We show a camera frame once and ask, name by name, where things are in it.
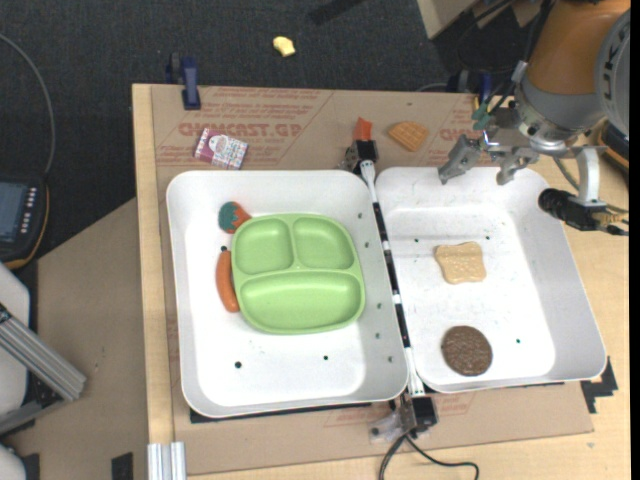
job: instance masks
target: blue clamp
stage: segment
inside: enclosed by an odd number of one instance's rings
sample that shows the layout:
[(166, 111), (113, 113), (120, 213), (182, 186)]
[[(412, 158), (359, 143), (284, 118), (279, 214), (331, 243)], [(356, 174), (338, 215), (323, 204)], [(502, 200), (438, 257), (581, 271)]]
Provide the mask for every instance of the blue clamp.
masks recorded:
[(193, 57), (180, 57), (172, 53), (165, 69), (167, 83), (184, 84), (182, 104), (185, 110), (200, 110), (200, 93), (198, 92), (198, 68)]

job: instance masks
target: small box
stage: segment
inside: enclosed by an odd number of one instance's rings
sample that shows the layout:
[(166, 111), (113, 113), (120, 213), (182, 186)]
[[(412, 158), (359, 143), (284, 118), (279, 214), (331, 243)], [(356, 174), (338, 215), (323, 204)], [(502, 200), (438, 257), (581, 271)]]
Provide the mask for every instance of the small box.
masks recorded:
[(198, 139), (193, 156), (211, 165), (237, 170), (242, 165), (246, 151), (245, 142), (205, 128)]

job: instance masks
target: robotic arm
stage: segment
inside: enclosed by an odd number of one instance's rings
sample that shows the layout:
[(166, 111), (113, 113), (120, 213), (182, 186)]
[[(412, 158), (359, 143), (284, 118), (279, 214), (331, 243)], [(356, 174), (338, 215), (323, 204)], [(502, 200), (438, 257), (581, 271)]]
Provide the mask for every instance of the robotic arm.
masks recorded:
[(482, 152), (499, 164), (501, 185), (540, 155), (575, 159), (578, 194), (548, 189), (540, 207), (582, 231), (620, 231), (598, 198), (603, 148), (575, 143), (603, 119), (629, 135), (630, 5), (631, 0), (557, 0), (530, 59), (512, 75), (513, 100), (491, 110), (490, 101), (480, 103), (473, 118), (482, 137), (459, 138), (438, 169), (442, 183), (464, 174)]

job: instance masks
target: cookie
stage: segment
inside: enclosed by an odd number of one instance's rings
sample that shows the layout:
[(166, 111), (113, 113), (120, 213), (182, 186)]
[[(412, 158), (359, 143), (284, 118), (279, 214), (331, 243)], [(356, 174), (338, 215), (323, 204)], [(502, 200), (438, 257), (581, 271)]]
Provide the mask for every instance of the cookie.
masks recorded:
[(404, 121), (393, 126), (387, 133), (409, 151), (418, 151), (429, 135), (429, 130), (413, 121)]
[(477, 242), (440, 245), (435, 248), (434, 256), (447, 283), (479, 282), (487, 277), (482, 249)]
[(442, 355), (454, 372), (475, 377), (486, 372), (493, 360), (487, 338), (475, 327), (459, 325), (449, 329), (442, 339)]

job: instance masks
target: red object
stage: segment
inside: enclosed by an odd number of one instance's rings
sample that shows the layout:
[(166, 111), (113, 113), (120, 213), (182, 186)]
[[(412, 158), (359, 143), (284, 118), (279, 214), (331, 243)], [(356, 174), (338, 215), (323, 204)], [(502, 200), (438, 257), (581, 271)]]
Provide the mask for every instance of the red object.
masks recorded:
[(358, 118), (358, 122), (353, 129), (353, 140), (371, 140), (371, 121), (365, 121), (361, 117)]

